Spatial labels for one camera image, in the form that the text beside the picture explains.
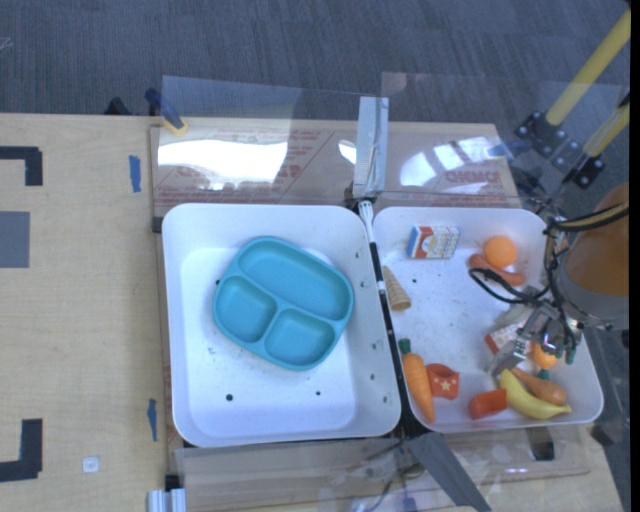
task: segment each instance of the yellow pole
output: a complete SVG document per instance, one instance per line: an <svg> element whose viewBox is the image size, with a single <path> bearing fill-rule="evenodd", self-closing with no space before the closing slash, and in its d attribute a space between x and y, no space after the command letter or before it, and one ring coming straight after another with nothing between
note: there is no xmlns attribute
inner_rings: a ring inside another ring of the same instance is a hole
<svg viewBox="0 0 640 512"><path fill-rule="evenodd" d="M562 95L547 111L545 119L553 126L559 126L597 80L617 53L631 38L631 9L627 9L611 32L602 40L589 60L573 78Z"/></svg>
<svg viewBox="0 0 640 512"><path fill-rule="evenodd" d="M607 119L584 145L584 152L590 157L597 157L609 143L629 124L631 103L618 108Z"/></svg>

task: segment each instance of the ice cream cone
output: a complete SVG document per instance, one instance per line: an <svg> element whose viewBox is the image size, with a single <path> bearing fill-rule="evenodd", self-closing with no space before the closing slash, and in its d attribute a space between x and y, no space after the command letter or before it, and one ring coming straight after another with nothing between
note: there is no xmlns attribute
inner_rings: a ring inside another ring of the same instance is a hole
<svg viewBox="0 0 640 512"><path fill-rule="evenodd" d="M404 288L400 286L400 283L393 275L393 272L388 267L382 267L382 275L387 287L387 297L389 299L389 305L394 311L401 311L411 307L411 299L404 291Z"/></svg>

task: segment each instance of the yellow banana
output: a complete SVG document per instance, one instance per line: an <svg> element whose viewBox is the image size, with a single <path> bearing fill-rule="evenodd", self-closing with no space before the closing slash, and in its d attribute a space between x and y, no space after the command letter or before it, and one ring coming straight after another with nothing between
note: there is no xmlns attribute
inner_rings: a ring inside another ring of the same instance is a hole
<svg viewBox="0 0 640 512"><path fill-rule="evenodd" d="M533 396L520 384L511 370L502 370L498 383L501 388L507 390L509 405L530 418L547 420L557 414L571 412L569 405L554 405Z"/></svg>

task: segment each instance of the gray square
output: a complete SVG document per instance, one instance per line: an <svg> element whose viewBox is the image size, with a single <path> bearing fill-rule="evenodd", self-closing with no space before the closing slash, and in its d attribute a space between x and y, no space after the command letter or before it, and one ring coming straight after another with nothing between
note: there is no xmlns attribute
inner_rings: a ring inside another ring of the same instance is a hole
<svg viewBox="0 0 640 512"><path fill-rule="evenodd" d="M29 267L29 212L0 211L0 268Z"/></svg>

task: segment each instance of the white plastic tray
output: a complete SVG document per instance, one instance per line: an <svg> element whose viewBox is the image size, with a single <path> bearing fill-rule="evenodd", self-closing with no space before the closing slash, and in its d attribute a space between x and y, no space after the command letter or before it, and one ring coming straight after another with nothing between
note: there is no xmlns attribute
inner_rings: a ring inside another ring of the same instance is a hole
<svg viewBox="0 0 640 512"><path fill-rule="evenodd" d="M406 247L414 225L458 227L460 239L453 257L409 258ZM409 309L392 312L396 338L409 338L412 351L420 354L425 364L441 363L460 372L458 397L434 398L434 423L426 421L410 398L414 415L430 429L454 433L588 423L602 412L602 390L584 342L572 365L562 360L550 370L552 380L567 392L570 414L539 421L507 409L472 420L468 412L473 395L496 389L494 379L486 372L492 355L484 336L493 330L496 318L508 309L508 304L491 297L469 277L467 260L474 252L480 252L491 236L507 235L519 248L515 269L525 274L528 284L538 285L544 228L538 216L520 209L389 207L374 218L381 264L391 269L412 301ZM527 369L527 363L521 367Z"/></svg>
<svg viewBox="0 0 640 512"><path fill-rule="evenodd" d="M342 272L353 313L318 366L292 371L216 327L216 281L260 236L284 239ZM400 397L364 225L337 206L183 204L162 224L173 417L201 447L373 437L400 417Z"/></svg>

